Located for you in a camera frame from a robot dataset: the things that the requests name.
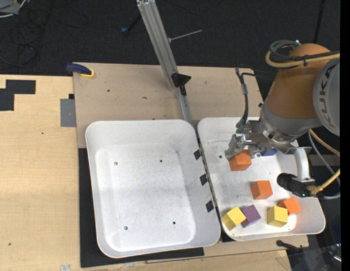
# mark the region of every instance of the blue and yellow clamp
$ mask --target blue and yellow clamp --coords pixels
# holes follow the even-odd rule
[[[87,68],[77,63],[71,63],[71,62],[67,63],[65,70],[79,73],[80,76],[84,78],[90,78],[94,76],[93,69]]]

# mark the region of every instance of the purple block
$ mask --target purple block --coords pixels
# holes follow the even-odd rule
[[[246,216],[246,220],[241,223],[243,227],[251,225],[260,219],[260,215],[254,205],[242,208],[241,210]]]

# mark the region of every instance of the yellow block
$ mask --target yellow block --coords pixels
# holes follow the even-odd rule
[[[288,223],[288,210],[279,206],[274,206],[268,209],[266,221],[268,225],[280,228]]]
[[[238,226],[241,222],[246,220],[246,216],[244,213],[240,210],[239,207],[234,207],[231,209],[228,213],[223,215],[221,217],[222,222],[224,225],[229,229],[229,231]]]

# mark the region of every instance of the robotic arm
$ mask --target robotic arm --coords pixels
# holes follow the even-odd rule
[[[279,51],[288,51],[282,55]],[[298,196],[314,195],[307,152],[293,142],[318,126],[340,136],[340,55],[317,44],[277,41],[266,55],[279,68],[257,121],[244,121],[242,134],[234,134],[225,156],[231,160],[245,146],[251,159],[276,151],[295,155],[298,174],[280,174],[278,184]]]

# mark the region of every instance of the white tray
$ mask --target white tray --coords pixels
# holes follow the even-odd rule
[[[97,241],[109,257],[216,243],[194,128],[183,120],[97,121],[86,131]]]
[[[223,216],[235,206],[242,208],[254,204],[261,216],[261,219],[245,228],[240,224],[228,230],[222,224],[224,232],[237,241],[322,232],[325,228],[325,217],[318,199],[313,197],[296,196],[302,211],[289,216],[288,223],[283,227],[267,224],[267,210],[282,200],[295,196],[277,184],[277,177],[280,173],[296,175],[296,161],[293,155],[284,155],[278,151],[273,156],[255,157],[246,171],[232,172],[224,151],[228,149],[239,119],[240,117],[206,118],[198,124],[199,138],[220,215]],[[262,180],[270,181],[273,195],[265,200],[254,200],[251,183]]]

